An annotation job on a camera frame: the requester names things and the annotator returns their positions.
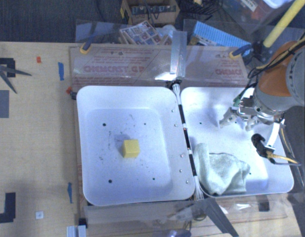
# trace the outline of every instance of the yellow pole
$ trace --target yellow pole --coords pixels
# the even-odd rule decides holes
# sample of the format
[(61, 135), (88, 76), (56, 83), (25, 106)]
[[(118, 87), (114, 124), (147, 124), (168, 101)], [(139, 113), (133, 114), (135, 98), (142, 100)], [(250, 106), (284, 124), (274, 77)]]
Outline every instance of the yellow pole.
[(296, 14), (301, 10), (305, 5), (305, 0), (295, 0), (291, 7), (285, 12), (280, 21), (273, 28), (272, 32), (266, 37), (263, 42), (263, 45), (267, 48), (271, 47), (277, 38), (281, 35), (284, 29), (289, 25), (293, 20)]

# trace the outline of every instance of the yellow sponge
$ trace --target yellow sponge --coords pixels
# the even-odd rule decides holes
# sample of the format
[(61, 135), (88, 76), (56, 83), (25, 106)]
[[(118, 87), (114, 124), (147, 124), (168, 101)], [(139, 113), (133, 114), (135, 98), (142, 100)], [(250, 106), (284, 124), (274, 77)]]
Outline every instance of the yellow sponge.
[(124, 140), (123, 143), (123, 157), (134, 158), (137, 157), (140, 152), (138, 140)]

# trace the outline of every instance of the white cloth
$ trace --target white cloth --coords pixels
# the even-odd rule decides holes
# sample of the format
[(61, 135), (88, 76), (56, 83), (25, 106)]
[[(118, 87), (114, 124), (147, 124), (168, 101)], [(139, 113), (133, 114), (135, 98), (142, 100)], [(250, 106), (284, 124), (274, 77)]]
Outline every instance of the white cloth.
[(246, 192), (246, 176), (250, 166), (237, 157), (227, 154), (209, 153), (207, 144), (195, 147), (195, 168), (200, 183), (209, 194), (238, 194)]

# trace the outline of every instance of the wooden table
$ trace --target wooden table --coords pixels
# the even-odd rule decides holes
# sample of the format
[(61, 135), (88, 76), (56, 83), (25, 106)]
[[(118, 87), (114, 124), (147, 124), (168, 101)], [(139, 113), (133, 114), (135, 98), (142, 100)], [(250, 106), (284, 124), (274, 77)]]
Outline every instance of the wooden table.
[[(0, 237), (64, 237), (67, 226), (77, 225), (75, 101), (66, 93), (71, 85), (72, 46), (78, 44), (0, 42), (0, 57), (14, 58), (17, 69), (32, 74), (10, 79), (18, 93), (9, 91), (9, 118), (0, 118), (0, 213), (4, 212), (5, 193), (16, 192), (16, 218), (0, 224)], [(60, 80), (58, 62), (64, 65), (64, 80)], [(0, 90), (9, 90), (1, 78)], [(243, 218), (241, 213), (227, 214), (240, 236), (301, 236), (286, 195), (272, 199), (280, 206), (274, 215), (256, 213)], [(43, 211), (43, 219), (35, 218), (39, 211)], [(97, 230), (90, 226), (87, 236), (100, 236)], [(194, 237), (229, 236), (219, 234), (209, 219), (194, 222), (191, 232)]]

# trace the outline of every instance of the plastic storage bin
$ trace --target plastic storage bin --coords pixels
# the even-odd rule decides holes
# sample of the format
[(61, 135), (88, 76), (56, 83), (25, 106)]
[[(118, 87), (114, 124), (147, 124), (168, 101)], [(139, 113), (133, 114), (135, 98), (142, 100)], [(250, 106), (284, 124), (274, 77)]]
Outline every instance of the plastic storage bin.
[(223, 9), (249, 34), (283, 13), (294, 0), (223, 0)]

